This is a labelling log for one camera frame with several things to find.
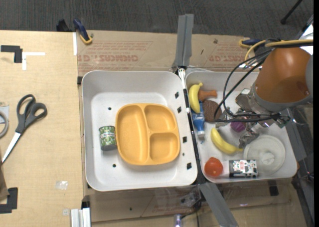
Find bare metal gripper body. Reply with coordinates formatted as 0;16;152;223
235;88;291;129

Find brown round biscuit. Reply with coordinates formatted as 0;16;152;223
202;99;223;123

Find red tomato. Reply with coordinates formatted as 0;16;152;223
204;157;224;178

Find green patterned can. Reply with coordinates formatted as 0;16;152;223
98;125;118;151

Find purple grapes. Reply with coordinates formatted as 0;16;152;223
230;120;247;133

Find white plastic tray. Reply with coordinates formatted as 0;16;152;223
185;71;298;185
81;70;198;192

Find cow print milk carton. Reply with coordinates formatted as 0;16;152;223
228;159;259;179

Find brown cardboard board red print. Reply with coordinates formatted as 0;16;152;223
76;29;301;223

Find brown chicken drumstick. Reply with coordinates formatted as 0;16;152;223
197;89;218;102

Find grey handled scissors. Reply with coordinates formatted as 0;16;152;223
0;94;48;165

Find black tripod leg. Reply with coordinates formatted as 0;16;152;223
280;0;314;25

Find blue bottle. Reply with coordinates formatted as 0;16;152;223
190;100;206;140

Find grey tape roll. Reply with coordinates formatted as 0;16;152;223
0;109;9;139

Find orange divided plate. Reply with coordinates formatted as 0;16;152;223
115;103;181;166

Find yellow banana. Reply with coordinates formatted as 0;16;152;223
188;82;204;114
210;127;244;155

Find white round plastic lid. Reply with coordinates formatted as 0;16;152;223
243;134;287;176

